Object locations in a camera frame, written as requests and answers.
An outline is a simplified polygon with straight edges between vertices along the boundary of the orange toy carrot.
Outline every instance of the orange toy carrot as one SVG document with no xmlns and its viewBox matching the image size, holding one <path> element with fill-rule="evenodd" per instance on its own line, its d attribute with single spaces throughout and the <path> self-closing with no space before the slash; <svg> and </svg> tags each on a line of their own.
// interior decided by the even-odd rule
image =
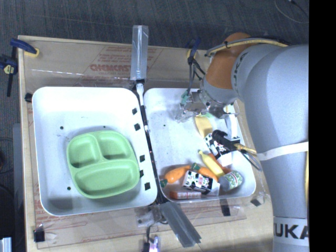
<svg viewBox="0 0 336 252">
<path fill-rule="evenodd" d="M 172 184 L 175 181 L 179 180 L 182 176 L 184 176 L 186 171 L 188 171 L 190 167 L 190 165 L 186 165 L 170 170 L 165 174 L 164 178 L 167 180 L 168 183 Z"/>
</svg>

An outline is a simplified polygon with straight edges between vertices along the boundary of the white label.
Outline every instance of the white label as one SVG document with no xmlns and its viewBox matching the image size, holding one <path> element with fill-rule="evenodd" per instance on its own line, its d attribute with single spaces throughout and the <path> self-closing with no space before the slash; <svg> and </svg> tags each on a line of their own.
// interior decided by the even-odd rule
<svg viewBox="0 0 336 252">
<path fill-rule="evenodd" d="M 306 218 L 274 217 L 273 235 L 278 243 L 309 246 Z"/>
<path fill-rule="evenodd" d="M 223 167 L 226 167 L 226 166 L 229 166 L 232 164 L 232 157 L 233 157 L 233 152 L 228 152 L 222 156 L 220 156 L 217 161 L 223 166 Z"/>
</svg>

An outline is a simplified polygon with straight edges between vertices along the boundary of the kuka logo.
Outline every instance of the kuka logo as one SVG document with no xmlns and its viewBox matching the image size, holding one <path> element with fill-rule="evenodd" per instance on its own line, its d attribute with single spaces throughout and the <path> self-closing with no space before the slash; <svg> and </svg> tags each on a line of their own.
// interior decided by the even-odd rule
<svg viewBox="0 0 336 252">
<path fill-rule="evenodd" d="M 307 226 L 299 226 L 299 225 L 288 225 L 288 224 L 277 224 L 274 223 L 274 236 L 284 237 L 284 238 L 293 238 L 293 239 L 301 239 L 309 237 L 308 227 Z"/>
</svg>

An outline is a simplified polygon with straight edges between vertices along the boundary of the green divided plate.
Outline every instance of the green divided plate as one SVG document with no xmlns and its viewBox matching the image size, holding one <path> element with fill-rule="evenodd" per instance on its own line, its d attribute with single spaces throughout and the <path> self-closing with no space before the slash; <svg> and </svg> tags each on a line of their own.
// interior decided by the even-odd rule
<svg viewBox="0 0 336 252">
<path fill-rule="evenodd" d="M 72 180 L 85 197 L 105 198 L 134 188 L 139 165 L 130 142 L 119 132 L 78 135 L 67 146 Z"/>
</svg>

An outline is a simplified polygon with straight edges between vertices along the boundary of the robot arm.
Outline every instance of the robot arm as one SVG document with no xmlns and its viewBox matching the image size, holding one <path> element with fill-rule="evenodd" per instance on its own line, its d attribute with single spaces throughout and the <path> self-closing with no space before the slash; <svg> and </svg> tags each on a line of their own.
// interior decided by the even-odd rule
<svg viewBox="0 0 336 252">
<path fill-rule="evenodd" d="M 233 34 L 227 42 L 247 40 Z M 309 251 L 308 46 L 243 44 L 218 51 L 202 80 L 198 109 L 218 118 L 237 98 L 270 190 L 274 252 Z M 194 106 L 190 103 L 185 108 Z"/>
</svg>

